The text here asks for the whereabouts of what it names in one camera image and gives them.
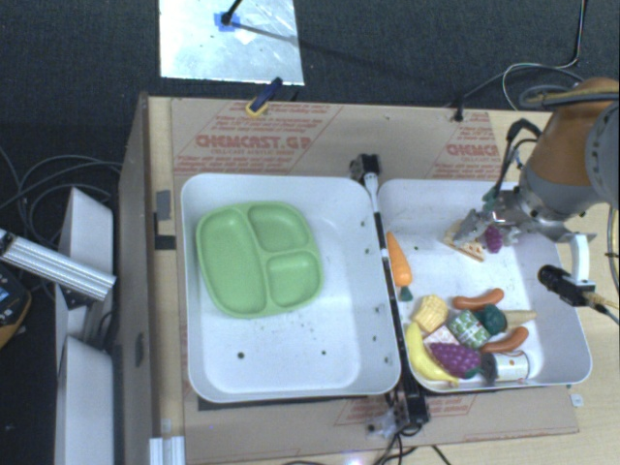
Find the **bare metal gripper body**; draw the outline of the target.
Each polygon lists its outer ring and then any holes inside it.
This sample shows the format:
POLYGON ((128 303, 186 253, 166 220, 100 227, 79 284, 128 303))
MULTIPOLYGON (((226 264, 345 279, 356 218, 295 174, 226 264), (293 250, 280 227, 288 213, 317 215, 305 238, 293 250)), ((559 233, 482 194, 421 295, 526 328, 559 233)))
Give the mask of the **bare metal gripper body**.
POLYGON ((488 218, 489 226, 500 233, 502 228, 519 228, 518 240, 527 234, 539 234, 554 243, 567 243, 574 235, 553 212, 548 213, 540 205, 531 206, 518 192, 500 192, 488 218))

